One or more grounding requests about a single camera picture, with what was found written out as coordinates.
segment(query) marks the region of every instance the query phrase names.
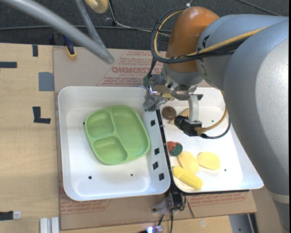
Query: green divided plate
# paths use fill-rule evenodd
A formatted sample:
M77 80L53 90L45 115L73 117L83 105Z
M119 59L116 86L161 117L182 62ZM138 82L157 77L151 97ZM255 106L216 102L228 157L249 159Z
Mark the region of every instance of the green divided plate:
M150 149L146 128L129 106L117 105L89 114L85 131L96 157L107 165L135 160Z

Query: cardboard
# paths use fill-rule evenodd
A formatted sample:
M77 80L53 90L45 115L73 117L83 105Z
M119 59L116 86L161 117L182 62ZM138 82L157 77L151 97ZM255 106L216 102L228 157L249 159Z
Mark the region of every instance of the cardboard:
M106 64L83 48L76 48L77 56L75 58L70 58L67 55L65 47L53 48L62 230L158 222L161 218L161 215L152 214L151 206L161 202L165 197L164 194L79 202L70 199L63 188L57 104L59 92L67 86L140 86L143 77L150 69L152 61L150 51L115 49L109 49L109 51L115 59L111 65ZM160 73L161 68L162 63L157 62L153 73ZM209 87L206 82L202 82L200 86ZM175 213L175 220L257 211L251 191L189 195L186 196L186 199L187 205L183 211Z

